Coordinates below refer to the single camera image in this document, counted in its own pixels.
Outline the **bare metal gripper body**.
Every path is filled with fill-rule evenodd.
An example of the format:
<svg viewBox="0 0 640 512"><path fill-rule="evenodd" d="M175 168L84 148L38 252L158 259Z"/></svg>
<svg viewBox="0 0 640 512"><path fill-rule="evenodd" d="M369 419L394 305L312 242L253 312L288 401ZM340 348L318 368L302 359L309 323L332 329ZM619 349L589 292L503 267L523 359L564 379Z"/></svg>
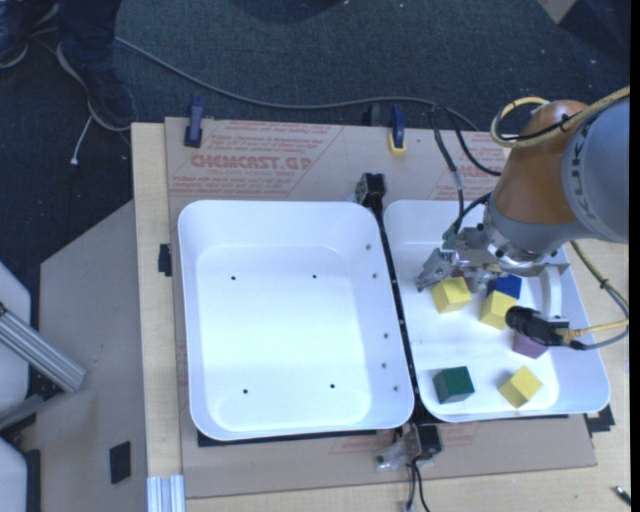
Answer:
<svg viewBox="0 0 640 512"><path fill-rule="evenodd" d="M443 245L442 257L454 268L520 276L537 275L546 265L542 255L519 248L490 227L461 229Z"/></svg>

